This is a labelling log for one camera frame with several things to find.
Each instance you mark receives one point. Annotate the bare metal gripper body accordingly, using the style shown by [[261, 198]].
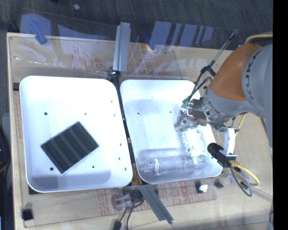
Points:
[[198, 112]]

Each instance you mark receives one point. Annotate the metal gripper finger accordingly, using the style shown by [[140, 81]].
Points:
[[191, 126], [180, 121]]

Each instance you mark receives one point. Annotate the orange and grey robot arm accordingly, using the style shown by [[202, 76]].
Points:
[[232, 80]]

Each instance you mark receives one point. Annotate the clear bottle white green label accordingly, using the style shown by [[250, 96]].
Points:
[[194, 145]]

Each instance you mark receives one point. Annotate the white plastic tray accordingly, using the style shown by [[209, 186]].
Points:
[[156, 128], [69, 97]]

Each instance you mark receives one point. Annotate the clear plastic bottle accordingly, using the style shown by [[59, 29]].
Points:
[[166, 164]]

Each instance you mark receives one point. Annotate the black ribbed rectangular pad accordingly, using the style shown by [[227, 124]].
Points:
[[70, 147]]

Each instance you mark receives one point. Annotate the brown cardboard board red print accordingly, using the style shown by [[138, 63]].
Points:
[[69, 56]]

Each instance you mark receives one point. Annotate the black cylinder on white bracket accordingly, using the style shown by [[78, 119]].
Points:
[[218, 152]]

